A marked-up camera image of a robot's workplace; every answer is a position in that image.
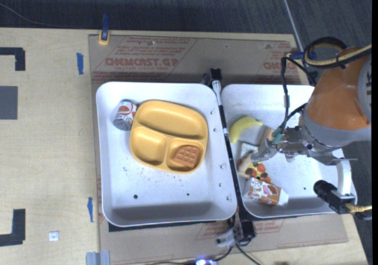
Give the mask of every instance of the black cable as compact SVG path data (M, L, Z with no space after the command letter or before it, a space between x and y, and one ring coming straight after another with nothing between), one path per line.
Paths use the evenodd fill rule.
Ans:
M257 262L254 258L252 258L250 255L248 255L244 250L240 248L240 246L237 244L236 248L240 250L242 254L244 254L249 260L251 260L256 265L261 265L259 262Z
M248 240L248 241L245 242L245 243L238 242L237 245L239 245L240 247L245 247L245 246L248 246L248 245L250 244L251 241L252 241L252 239Z
M282 82L282 87L284 90L283 92L285 93L285 118L283 119L283 122L279 126L281 128L281 132L284 131L284 128L286 126L286 123L288 121L288 116L289 116L289 94L288 94L288 85L285 79L286 60L287 60L287 57L281 58L281 82Z
M344 68L346 64L352 63L353 61L356 61L359 58L362 58L372 53L372 45L368 45L352 53L338 56L332 60L314 61L309 57L309 54L319 47L334 48L339 51L345 50L347 48L347 46L337 38L334 38L334 37L319 38L313 41L310 45L308 45L305 48L304 58L303 58L303 61L305 64L312 67L321 68L321 69L335 68L335 67Z
M293 117L295 114L302 112L305 109L307 103L302 104L302 106L297 107L293 112L291 112L288 116L288 120L290 120L291 117Z
M160 262L156 262L156 263L151 263L150 265L162 265L162 264L185 265L185 264L187 264L187 262L177 263L177 262L171 262L171 261L160 261Z
M64 25L51 25L51 24L46 24L44 22L36 22L36 21L32 21L31 19L28 19L26 17L24 17L23 15L21 15L20 13L14 11L12 8L0 3L0 7L3 7L9 11L11 11L12 13L14 13L15 15L17 15L18 17L26 20L27 22L31 23L31 24L35 24L35 25L43 25L43 26L47 26L47 27L53 27L53 28L66 28L66 29L80 29L82 30L82 28L77 28L77 27L72 27L72 26L64 26Z
M298 68L300 68L307 75L307 77L309 78L309 80L311 82L310 84L316 86L317 81L315 80L314 76L312 76L311 73L309 71L307 71L307 69L305 67L303 67L302 65L298 64L295 60L291 59L290 57L284 57L284 58L286 60L290 61L292 64L295 64Z
M235 226L235 214L229 219L227 219L227 224L230 228L233 228Z
M220 260L223 260L225 257L227 257L230 254L230 252L232 251L232 248L233 248L233 246L231 246L230 249L224 255L222 255L221 257L219 257L219 258L217 258L213 261L218 262Z
M357 219L360 219L360 220L363 220L363 221L370 221L373 219L373 214L365 214L364 212L356 212L354 214L354 216L357 218Z

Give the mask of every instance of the yellow plate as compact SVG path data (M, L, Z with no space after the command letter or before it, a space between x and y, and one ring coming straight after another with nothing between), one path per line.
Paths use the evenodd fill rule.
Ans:
M149 100L135 113L130 151L144 165L188 174L200 167L207 138L207 122L199 112L175 103Z

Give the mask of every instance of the silver metal bracket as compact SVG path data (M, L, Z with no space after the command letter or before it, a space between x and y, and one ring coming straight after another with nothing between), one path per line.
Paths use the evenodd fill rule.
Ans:
M264 142L259 146L258 153L251 154L250 160L253 163L257 163L259 161L268 160L276 154L276 146L273 145L272 142L269 141L269 139L265 139Z
M338 184L337 192L340 195L350 195L352 187L352 170L348 159L337 159L336 162Z
M88 252L86 265L110 265L110 251L102 250L100 253L95 251Z
M243 230L240 223L236 224L233 228L230 228L225 233L220 234L217 238L217 245L223 247L231 247L235 243L238 243L243 239Z

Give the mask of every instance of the toy can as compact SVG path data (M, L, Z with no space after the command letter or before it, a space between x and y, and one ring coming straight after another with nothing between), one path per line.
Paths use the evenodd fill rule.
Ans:
M131 125L136 112L136 104L129 100L122 100L117 108L113 124L120 130L131 130Z

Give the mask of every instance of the blue tape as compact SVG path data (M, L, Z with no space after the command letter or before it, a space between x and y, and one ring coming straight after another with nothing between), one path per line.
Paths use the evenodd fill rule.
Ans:
M89 212L89 217L90 217L90 221L93 222L93 203L92 203L92 198L89 197L88 198L88 203L87 203L87 208L88 208L88 212Z
M298 53L293 53L291 54L289 57L292 59L292 60L302 60L303 57L304 57L305 53L304 52L298 52ZM315 52L309 52L308 53L308 56L311 60L314 60L316 59L317 57L317 54Z
M107 36L109 35L109 23L110 23L110 17L107 13L104 14L104 17L102 19L102 34L101 34L101 40L106 41Z
M79 71L79 75L83 75L83 69L84 69L84 55L81 53L76 53L77 57L77 69Z

